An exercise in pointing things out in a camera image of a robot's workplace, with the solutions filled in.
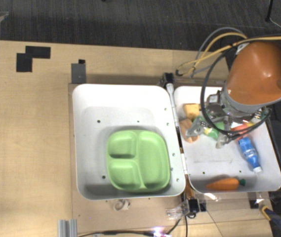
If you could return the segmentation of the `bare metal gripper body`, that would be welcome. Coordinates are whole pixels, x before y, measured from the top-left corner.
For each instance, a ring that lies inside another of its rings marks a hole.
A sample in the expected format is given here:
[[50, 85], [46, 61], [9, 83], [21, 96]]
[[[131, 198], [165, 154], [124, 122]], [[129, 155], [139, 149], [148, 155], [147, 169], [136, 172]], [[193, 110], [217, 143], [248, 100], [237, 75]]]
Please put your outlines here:
[[232, 113], [235, 109], [231, 105], [206, 102], [205, 110], [208, 117], [208, 124], [216, 124], [223, 121], [227, 121], [228, 124], [233, 123]]

